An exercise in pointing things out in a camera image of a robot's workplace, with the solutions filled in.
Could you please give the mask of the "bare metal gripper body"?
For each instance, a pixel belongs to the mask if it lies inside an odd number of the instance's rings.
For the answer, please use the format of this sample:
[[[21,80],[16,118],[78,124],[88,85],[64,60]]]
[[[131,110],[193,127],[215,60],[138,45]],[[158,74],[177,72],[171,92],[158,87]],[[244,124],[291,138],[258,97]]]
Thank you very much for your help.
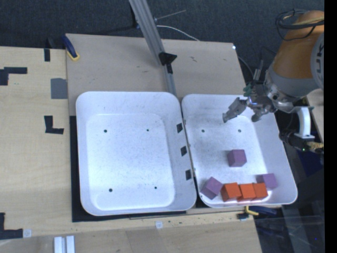
[[[280,91],[276,85],[248,84],[246,86],[246,106],[255,114],[267,114],[277,110],[286,113],[294,108],[295,98]]]

